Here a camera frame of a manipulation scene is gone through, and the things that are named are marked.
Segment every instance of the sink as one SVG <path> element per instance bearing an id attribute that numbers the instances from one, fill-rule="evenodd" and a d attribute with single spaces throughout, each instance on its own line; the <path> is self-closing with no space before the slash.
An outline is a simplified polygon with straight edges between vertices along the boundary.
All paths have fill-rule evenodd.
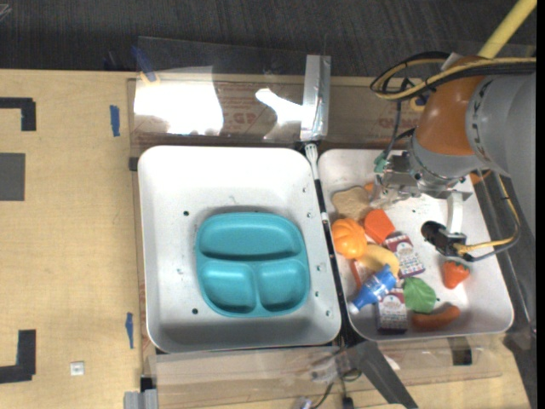
<path id="1" fill-rule="evenodd" d="M 337 336 L 335 281 L 300 153 L 152 147 L 138 179 L 146 325 L 159 349 L 311 346 Z"/>

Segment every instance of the wooden table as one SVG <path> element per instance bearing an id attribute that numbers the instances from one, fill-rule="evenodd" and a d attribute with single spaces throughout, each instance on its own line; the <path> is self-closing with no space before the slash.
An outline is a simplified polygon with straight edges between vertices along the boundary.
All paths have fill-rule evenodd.
<path id="1" fill-rule="evenodd" d="M 0 407 L 121 408 L 123 394 L 139 389 L 128 168 L 127 84 L 134 78 L 129 72 L 0 71 L 1 97 L 31 97 L 37 104 L 36 131 L 21 131 L 20 111 L 0 109 L 0 153 L 26 155 L 25 200 L 0 201 L 0 366 L 15 363 L 19 330 L 37 333 L 36 374 L 31 381 L 0 384 Z M 110 106 L 120 111 L 119 136 L 112 132 Z M 127 313 L 134 317 L 133 348 Z M 513 355 L 500 343 L 496 354 L 500 377 L 409 391 L 422 407 L 529 407 Z M 77 361 L 85 372 L 71 376 Z M 353 397 L 360 406 L 385 404 L 374 390 Z M 331 397 L 323 407 L 340 407 L 340 401 Z"/>

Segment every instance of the blue bottle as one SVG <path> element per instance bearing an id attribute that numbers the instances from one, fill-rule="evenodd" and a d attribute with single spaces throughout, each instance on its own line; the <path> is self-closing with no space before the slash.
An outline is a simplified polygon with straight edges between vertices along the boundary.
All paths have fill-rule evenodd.
<path id="1" fill-rule="evenodd" d="M 381 271 L 364 282 L 358 296 L 348 304 L 348 310 L 352 314 L 357 314 L 363 306 L 380 302 L 392 290 L 396 282 L 395 276 L 390 271 L 390 266 L 386 264 Z"/>

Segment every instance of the dark floor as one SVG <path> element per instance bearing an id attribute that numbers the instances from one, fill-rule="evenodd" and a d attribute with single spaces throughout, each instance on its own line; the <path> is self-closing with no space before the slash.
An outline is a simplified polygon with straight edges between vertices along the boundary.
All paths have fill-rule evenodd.
<path id="1" fill-rule="evenodd" d="M 0 21 L 0 68 L 102 70 L 114 50 L 135 69 L 130 47 L 144 36 L 325 51 L 333 75 L 376 76 L 422 51 L 477 53 L 516 1 L 0 0 L 13 10 Z M 535 49 L 536 31 L 534 11 L 503 53 Z M 516 340 L 536 407 L 536 341 Z"/>

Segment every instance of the yellow pole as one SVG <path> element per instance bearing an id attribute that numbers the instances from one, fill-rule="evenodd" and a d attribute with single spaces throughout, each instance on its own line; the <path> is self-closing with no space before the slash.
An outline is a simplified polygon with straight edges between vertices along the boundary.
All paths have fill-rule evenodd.
<path id="1" fill-rule="evenodd" d="M 479 56 L 487 59 L 496 57 L 536 6 L 537 0 L 519 0 L 479 51 Z"/>

